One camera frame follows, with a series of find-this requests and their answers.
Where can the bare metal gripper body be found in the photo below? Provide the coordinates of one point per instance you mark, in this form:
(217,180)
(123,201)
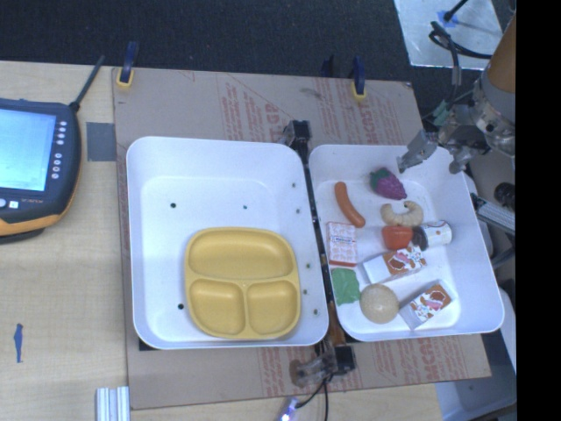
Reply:
(471,132)

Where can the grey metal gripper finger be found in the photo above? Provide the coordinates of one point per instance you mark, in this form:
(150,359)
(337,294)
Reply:
(462,158)
(418,149)

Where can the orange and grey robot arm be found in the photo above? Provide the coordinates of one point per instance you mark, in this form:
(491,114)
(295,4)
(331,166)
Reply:
(504,59)

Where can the purple grapes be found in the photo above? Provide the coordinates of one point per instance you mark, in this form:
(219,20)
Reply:
(390,187)

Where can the white bottle with dark cap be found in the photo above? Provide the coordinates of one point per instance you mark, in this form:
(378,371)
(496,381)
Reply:
(436,233)

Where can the orange sausage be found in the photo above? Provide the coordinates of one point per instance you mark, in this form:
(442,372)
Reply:
(346,204)

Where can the white plastic tray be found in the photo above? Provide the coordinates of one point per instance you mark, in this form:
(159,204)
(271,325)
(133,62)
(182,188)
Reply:
(464,252)
(210,182)

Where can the white and orange carton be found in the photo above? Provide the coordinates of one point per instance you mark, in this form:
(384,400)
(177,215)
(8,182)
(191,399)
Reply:
(394,263)
(427,305)

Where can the orange and white packet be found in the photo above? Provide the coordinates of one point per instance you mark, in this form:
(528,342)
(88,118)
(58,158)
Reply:
(342,244)

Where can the thin black rod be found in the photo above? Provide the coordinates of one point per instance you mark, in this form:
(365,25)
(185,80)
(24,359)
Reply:
(316,226)

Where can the green lettuce leaf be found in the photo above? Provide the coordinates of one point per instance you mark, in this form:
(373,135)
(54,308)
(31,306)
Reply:
(345,287)

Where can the beige round bread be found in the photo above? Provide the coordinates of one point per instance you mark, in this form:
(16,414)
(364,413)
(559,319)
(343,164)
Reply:
(379,304)

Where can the yellow divided plate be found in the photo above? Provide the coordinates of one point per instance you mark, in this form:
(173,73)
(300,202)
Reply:
(241,252)

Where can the brown cardboard board red print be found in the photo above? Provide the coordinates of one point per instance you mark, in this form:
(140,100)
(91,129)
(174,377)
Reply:
(188,103)

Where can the black cylinder on white bracket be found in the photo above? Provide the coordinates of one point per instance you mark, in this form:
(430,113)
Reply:
(505,194)

